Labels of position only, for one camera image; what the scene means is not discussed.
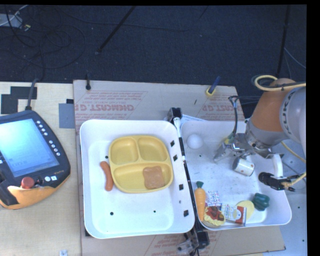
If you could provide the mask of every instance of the yellow plate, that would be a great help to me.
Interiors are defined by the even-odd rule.
[[[170,186],[173,167],[165,144],[155,136],[132,135],[119,137],[109,147],[109,163],[114,184],[126,193],[148,193]],[[144,168],[160,166],[164,186],[145,186]]]

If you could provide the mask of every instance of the emergency stop button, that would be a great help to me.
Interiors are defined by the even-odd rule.
[[[22,189],[28,190],[28,189],[31,189],[34,185],[35,185],[35,181],[31,177],[24,177],[21,180],[21,188]]]

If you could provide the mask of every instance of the table surface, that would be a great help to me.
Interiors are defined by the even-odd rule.
[[[66,183],[59,188],[54,194],[50,197],[42,200],[34,205],[31,205],[26,208],[18,209],[18,210],[8,210],[5,208],[0,208],[0,216],[1,216],[1,224],[2,228],[0,230],[0,256],[10,256],[10,255],[48,255],[48,256],[57,256],[59,253],[63,255],[63,250],[66,250],[68,256],[78,256],[78,255],[98,255],[95,252],[100,252],[101,255],[105,255],[106,246],[108,247],[108,252],[110,254],[118,252],[118,255],[139,255],[135,254],[133,248],[145,248],[145,252],[143,255],[154,255],[156,252],[161,252],[161,249],[153,246],[158,244],[158,242],[167,239],[166,236],[145,236],[141,237],[124,237],[124,238],[114,238],[110,240],[100,240],[95,239],[90,236],[85,236],[84,232],[84,223],[83,223],[83,201],[81,195],[81,172],[79,172],[79,151],[77,151],[77,147],[79,145],[79,135],[77,133],[77,129],[81,122],[88,118],[85,116],[83,120],[79,121],[78,110],[81,109],[81,101],[84,101],[83,96],[88,96],[88,92],[83,88],[85,87],[86,81],[84,80],[76,80],[73,84],[63,84],[63,83],[37,83],[37,98],[31,101],[31,106],[34,111],[36,111],[42,118],[48,123],[51,129],[55,132],[59,141],[61,142],[71,165],[71,175]],[[17,82],[1,82],[0,83],[0,94],[1,95],[10,95],[12,87],[29,87],[31,83],[17,83]],[[191,94],[194,90],[199,88],[203,89],[203,92],[207,89],[205,86],[200,85],[154,85],[150,87],[150,84],[128,84],[126,82],[107,82],[107,85],[104,82],[96,82],[92,83],[91,93],[95,91],[95,88],[100,88],[105,86],[103,91],[109,92],[110,90],[117,92],[128,92],[132,93],[133,86],[139,86],[139,90],[141,92],[141,97],[147,99],[150,97],[151,99],[155,97],[155,92],[151,90],[152,88],[156,88],[159,90],[158,92],[161,95],[166,95],[168,102],[164,103],[164,97],[162,98],[162,103],[160,106],[159,112],[157,112],[157,116],[152,116],[151,119],[158,119],[159,117],[165,117],[170,107],[183,107],[181,104],[184,100],[183,97]],[[234,94],[236,93],[233,87],[221,86],[222,94]],[[184,93],[179,99],[175,99],[170,97],[172,95],[168,92],[168,89],[172,89],[172,91],[181,91],[184,90]],[[209,111],[205,113],[205,110],[208,110],[210,106],[215,108],[216,105],[212,104],[212,101],[208,101],[205,97],[200,94],[198,98],[190,98],[193,106],[197,107],[197,111],[195,108],[189,108],[189,115],[196,116],[197,114],[200,116],[213,117],[213,118],[221,118],[221,116],[210,115]],[[67,99],[74,99],[75,106],[75,128],[61,128],[61,121],[59,116],[59,107],[61,105],[66,104]],[[137,119],[141,119],[140,116],[140,108],[145,108],[144,103],[139,102],[138,98],[133,94],[127,95],[127,101],[130,101],[131,105],[134,106],[134,111],[132,113],[128,113],[131,119],[135,119],[136,116],[139,116]],[[18,112],[23,111],[25,106],[27,105],[26,99],[18,99]],[[232,119],[232,115],[224,112],[222,115],[225,118]],[[206,251],[202,251],[200,255],[212,255],[215,250],[214,255],[224,255],[224,251],[228,250],[226,245],[223,245],[219,241],[234,241],[234,250],[232,252],[233,255],[244,254],[245,250],[243,250],[241,239],[236,238],[234,236],[241,236],[243,233],[241,231],[229,231],[226,230],[224,232],[214,232],[211,235],[212,243],[210,244],[211,248],[206,249]],[[265,227],[263,232],[258,229],[252,229],[250,231],[250,235],[252,235],[253,239],[258,239],[261,236],[262,239],[269,239],[272,243],[268,243],[260,246],[254,245],[252,248],[255,248],[256,251],[248,251],[247,253],[257,253],[255,255],[262,255],[261,252],[271,251],[271,250],[283,250],[284,242],[282,240],[282,236],[280,233],[280,229],[277,226]],[[277,238],[277,242],[274,243],[272,240],[274,237]]]

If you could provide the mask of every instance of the black floor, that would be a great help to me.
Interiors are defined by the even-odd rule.
[[[14,14],[22,19],[20,27]],[[220,85],[235,86],[239,96],[260,96],[252,83],[257,75],[306,81],[306,4],[138,5],[133,10],[1,4],[0,15],[1,82],[72,83],[88,76],[210,85],[220,76]],[[11,26],[7,15],[14,17]],[[241,103],[250,117],[256,102]]]

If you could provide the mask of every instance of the white ball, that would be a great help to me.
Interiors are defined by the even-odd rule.
[[[198,134],[191,134],[188,139],[186,140],[186,143],[188,144],[189,148],[196,150],[202,147],[204,144],[203,139]]]

